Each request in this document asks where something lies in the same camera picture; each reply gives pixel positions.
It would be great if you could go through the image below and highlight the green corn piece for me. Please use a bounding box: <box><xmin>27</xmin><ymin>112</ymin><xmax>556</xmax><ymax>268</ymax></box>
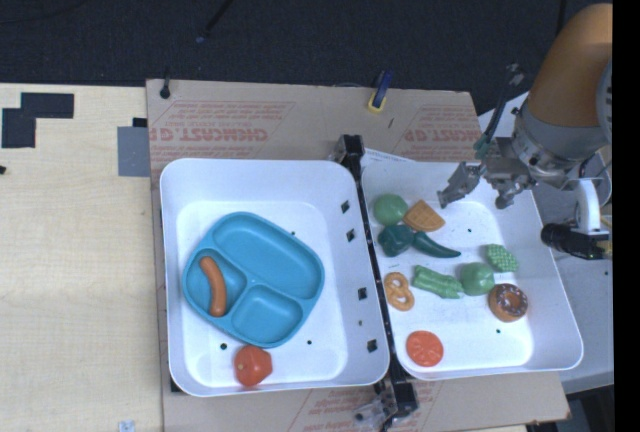
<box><xmin>482</xmin><ymin>243</ymin><xmax>520</xmax><ymax>274</ymax></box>

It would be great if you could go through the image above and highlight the orange pretzel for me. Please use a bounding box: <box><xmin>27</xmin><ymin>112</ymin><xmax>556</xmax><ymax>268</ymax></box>
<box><xmin>383</xmin><ymin>271</ymin><xmax>416</xmax><ymax>312</ymax></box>

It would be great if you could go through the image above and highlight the white plastic tray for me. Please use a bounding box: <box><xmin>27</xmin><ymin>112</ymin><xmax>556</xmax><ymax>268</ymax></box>
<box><xmin>358</xmin><ymin>148</ymin><xmax>585</xmax><ymax>382</ymax></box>
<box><xmin>159</xmin><ymin>157</ymin><xmax>391</xmax><ymax>398</ymax></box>

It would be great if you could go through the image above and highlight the dark green chili pepper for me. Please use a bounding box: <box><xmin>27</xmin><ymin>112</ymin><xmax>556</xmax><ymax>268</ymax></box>
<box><xmin>412</xmin><ymin>231</ymin><xmax>462</xmax><ymax>260</ymax></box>

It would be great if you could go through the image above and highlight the brown sprinkled doughnut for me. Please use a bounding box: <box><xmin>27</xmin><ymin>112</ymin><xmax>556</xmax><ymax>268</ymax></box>
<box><xmin>488</xmin><ymin>283</ymin><xmax>529</xmax><ymax>323</ymax></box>

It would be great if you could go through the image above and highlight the orange waffle piece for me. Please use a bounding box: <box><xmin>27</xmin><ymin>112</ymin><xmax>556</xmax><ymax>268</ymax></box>
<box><xmin>402</xmin><ymin>199</ymin><xmax>447</xmax><ymax>233</ymax></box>

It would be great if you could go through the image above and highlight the brown cardboard board red print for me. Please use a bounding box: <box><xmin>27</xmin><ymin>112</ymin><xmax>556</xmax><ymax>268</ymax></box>
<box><xmin>145</xmin><ymin>78</ymin><xmax>572</xmax><ymax>432</ymax></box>

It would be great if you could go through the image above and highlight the dark green bell pepper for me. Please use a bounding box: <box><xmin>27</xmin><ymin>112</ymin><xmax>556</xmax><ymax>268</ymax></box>
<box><xmin>377</xmin><ymin>224</ymin><xmax>416</xmax><ymax>258</ymax></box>

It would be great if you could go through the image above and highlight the green asparagus bundle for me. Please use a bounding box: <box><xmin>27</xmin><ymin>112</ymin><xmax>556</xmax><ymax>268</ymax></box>
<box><xmin>411</xmin><ymin>265</ymin><xmax>465</xmax><ymax>300</ymax></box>

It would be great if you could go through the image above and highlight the light green round vegetable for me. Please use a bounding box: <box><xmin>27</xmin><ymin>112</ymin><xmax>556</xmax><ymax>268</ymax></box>
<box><xmin>372</xmin><ymin>193</ymin><xmax>409</xmax><ymax>227</ymax></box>

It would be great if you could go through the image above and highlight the orange sausage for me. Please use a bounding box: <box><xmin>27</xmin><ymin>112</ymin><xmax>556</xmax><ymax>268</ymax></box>
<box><xmin>199</xmin><ymin>256</ymin><xmax>228</xmax><ymax>318</ymax></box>

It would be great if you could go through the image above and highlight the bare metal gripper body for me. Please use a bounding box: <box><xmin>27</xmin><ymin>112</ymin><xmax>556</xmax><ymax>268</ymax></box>
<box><xmin>481</xmin><ymin>135</ymin><xmax>581</xmax><ymax>195</ymax></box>

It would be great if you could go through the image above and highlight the black block with wires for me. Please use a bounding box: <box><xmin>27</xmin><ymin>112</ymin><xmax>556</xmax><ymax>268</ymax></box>
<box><xmin>355</xmin><ymin>377</ymin><xmax>420</xmax><ymax>432</ymax></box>
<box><xmin>329</xmin><ymin>134</ymin><xmax>365</xmax><ymax>166</ymax></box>

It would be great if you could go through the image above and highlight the orange slice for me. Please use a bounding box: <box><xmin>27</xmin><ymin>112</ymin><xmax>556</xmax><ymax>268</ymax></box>
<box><xmin>405</xmin><ymin>330</ymin><xmax>445</xmax><ymax>368</ymax></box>

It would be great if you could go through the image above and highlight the light green bell pepper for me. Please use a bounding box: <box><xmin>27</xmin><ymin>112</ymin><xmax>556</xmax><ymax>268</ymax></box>
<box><xmin>459</xmin><ymin>262</ymin><xmax>496</xmax><ymax>297</ymax></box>

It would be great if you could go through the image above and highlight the red tomato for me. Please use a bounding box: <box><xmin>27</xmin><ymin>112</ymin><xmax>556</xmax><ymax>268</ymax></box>
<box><xmin>233</xmin><ymin>344</ymin><xmax>274</xmax><ymax>388</ymax></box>

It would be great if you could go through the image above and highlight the blue divided plate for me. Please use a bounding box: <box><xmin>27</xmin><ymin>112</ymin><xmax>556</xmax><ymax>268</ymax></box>
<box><xmin>181</xmin><ymin>211</ymin><xmax>327</xmax><ymax>349</ymax></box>

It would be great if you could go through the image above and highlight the thin black rod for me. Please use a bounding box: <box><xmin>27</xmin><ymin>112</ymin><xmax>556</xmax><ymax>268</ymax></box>
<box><xmin>348</xmin><ymin>154</ymin><xmax>407</xmax><ymax>389</ymax></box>

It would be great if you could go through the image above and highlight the black cylinder on white bracket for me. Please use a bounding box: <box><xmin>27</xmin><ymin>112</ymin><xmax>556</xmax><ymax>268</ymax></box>
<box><xmin>540</xmin><ymin>177</ymin><xmax>612</xmax><ymax>262</ymax></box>

